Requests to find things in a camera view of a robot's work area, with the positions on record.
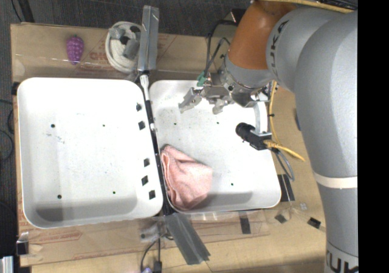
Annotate purple grapes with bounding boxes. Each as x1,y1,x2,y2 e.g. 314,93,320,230
66,33,85,66

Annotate grey taped block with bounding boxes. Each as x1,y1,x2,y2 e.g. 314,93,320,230
165,213,212,266
137,5,160,72

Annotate pink cloth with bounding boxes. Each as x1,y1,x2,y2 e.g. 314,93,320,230
159,143,214,212

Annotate white rope coil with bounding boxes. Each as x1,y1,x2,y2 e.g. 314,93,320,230
105,20,142,74

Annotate brown cardboard board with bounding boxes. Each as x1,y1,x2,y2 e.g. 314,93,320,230
10,22,328,268

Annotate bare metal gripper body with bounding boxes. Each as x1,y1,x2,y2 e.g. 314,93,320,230
200,71,271,108

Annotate thin black and white rod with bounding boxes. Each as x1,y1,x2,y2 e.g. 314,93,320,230
139,73,171,215

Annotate black cylinder on white bracket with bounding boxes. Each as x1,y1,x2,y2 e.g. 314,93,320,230
235,101,273,151

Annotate white plastic tray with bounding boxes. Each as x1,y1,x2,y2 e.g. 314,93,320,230
148,79,282,215
16,77,165,230

